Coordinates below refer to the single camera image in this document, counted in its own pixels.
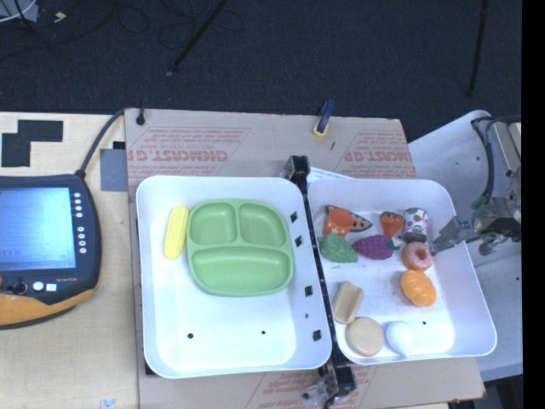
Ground thin black and white rod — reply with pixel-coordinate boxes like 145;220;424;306
297;172;348;378

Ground red watermelon slice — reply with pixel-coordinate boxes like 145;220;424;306
326;204;374;232

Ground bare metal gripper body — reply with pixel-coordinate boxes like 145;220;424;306
468;196;522;246

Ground black block with thin wires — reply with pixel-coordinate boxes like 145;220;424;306
285;154;310;182
323;363;358;405

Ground pink doughnut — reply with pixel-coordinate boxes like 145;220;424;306
400;240;435;271

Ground orange carrot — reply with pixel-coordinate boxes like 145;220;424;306
379;210;405;239

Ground orange croissant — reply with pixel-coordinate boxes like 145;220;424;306
399;268;438;308

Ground brown cardboard board red print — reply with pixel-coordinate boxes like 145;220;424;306
123;107;487;409

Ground green divided plate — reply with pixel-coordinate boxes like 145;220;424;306
186;199;295;297

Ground round beige biscuit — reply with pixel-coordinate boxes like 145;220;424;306
344;316;386;358

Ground small printed can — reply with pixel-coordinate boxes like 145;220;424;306
401;207;429;244

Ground white paper sheet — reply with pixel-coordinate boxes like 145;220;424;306
307;166;355;183

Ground orange wedge with star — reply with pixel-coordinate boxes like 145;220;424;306
322;207;355;237

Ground yellow corn cob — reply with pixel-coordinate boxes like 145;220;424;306
163;204;190;261

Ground white egg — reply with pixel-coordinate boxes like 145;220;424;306
385;320;415;356

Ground white plastic tray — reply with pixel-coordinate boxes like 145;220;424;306
135;175;333;379
306;177;498;366

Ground beige bread slice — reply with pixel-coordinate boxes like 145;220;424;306
331;280;364;325

